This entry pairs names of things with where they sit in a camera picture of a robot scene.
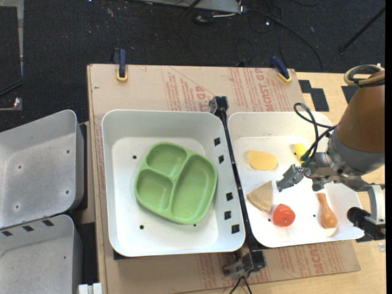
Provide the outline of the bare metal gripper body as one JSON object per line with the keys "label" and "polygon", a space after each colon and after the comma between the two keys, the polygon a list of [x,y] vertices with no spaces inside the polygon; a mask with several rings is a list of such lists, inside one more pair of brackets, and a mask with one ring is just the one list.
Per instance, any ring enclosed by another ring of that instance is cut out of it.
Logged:
{"label": "bare metal gripper body", "polygon": [[313,183],[339,183],[345,162],[340,155],[316,153],[313,157],[307,158],[302,167],[305,169],[304,175]]}

